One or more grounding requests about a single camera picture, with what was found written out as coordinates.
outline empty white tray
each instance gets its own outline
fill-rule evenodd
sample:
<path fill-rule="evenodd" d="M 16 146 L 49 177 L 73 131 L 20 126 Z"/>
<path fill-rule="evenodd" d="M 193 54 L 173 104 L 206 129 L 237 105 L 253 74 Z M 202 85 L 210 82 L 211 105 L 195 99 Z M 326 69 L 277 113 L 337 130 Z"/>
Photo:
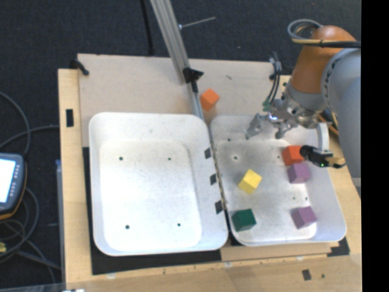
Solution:
<path fill-rule="evenodd" d="M 89 123 L 94 240 L 111 256 L 208 251 L 228 229 L 206 124 L 99 113 Z"/>
<path fill-rule="evenodd" d="M 282 139 L 270 123 L 263 131 L 246 140 L 245 129 L 253 116 L 218 116 L 211 123 L 215 157 L 221 173 L 226 208 L 231 216 L 238 210 L 252 209 L 256 225 L 237 232 L 235 238 L 246 246 L 279 245 L 285 243 L 336 242 L 346 233 L 336 193 L 327 168 L 308 161 L 311 178 L 305 183 L 291 184 L 281 152 L 288 145 L 318 146 L 316 130 L 303 127 L 291 129 Z M 248 169 L 263 178 L 253 194 L 237 184 Z M 311 206 L 317 222 L 297 229 L 291 212 Z"/>

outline dark green cube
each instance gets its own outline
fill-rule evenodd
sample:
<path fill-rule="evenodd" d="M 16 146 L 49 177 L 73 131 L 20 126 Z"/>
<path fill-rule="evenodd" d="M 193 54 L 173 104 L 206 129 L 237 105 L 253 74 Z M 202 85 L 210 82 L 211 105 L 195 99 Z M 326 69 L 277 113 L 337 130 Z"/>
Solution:
<path fill-rule="evenodd" d="M 246 231 L 256 224 L 256 220 L 251 209 L 239 210 L 232 215 L 232 222 L 236 231 Z"/>

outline yellow cube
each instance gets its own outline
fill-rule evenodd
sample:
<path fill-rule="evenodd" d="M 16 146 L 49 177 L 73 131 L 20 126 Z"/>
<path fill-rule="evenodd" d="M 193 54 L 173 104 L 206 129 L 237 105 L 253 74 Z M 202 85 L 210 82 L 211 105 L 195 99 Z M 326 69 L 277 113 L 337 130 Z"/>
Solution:
<path fill-rule="evenodd" d="M 242 177 L 238 187 L 247 193 L 253 193 L 262 180 L 262 176 L 255 173 L 252 169 L 248 169 Z"/>

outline block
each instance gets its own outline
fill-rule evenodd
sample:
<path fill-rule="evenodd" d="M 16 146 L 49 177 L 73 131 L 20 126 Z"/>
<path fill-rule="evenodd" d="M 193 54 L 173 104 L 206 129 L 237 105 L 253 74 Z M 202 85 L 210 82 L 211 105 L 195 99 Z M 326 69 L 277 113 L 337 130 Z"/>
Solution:
<path fill-rule="evenodd" d="M 287 176 L 290 183 L 299 184 L 311 178 L 311 173 L 305 163 L 293 163 L 287 170 Z"/>
<path fill-rule="evenodd" d="M 252 209 L 239 210 L 232 215 L 232 223 L 236 231 L 247 231 L 256 225 Z"/>
<path fill-rule="evenodd" d="M 317 221 L 317 217 L 310 206 L 300 207 L 292 212 L 293 221 L 297 229 L 307 227 Z"/>
<path fill-rule="evenodd" d="M 215 106 L 216 102 L 220 99 L 220 96 L 214 92 L 212 89 L 206 90 L 200 96 L 200 103 L 202 109 L 209 111 L 212 107 Z"/>
<path fill-rule="evenodd" d="M 304 158 L 300 155 L 301 146 L 290 145 L 282 151 L 282 158 L 284 159 L 285 165 L 292 165 L 293 163 L 301 163 Z"/>
<path fill-rule="evenodd" d="M 247 193 L 253 193 L 262 180 L 262 176 L 255 173 L 252 169 L 248 169 L 246 174 L 238 183 L 238 187 Z"/>

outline blue multimeter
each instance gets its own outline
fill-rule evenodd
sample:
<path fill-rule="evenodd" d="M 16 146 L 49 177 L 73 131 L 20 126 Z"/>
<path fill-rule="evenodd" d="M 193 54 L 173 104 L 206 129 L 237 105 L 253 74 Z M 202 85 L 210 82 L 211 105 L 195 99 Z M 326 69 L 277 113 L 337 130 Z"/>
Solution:
<path fill-rule="evenodd" d="M 21 155 L 0 153 L 0 220 L 18 209 L 26 188 L 26 171 Z"/>

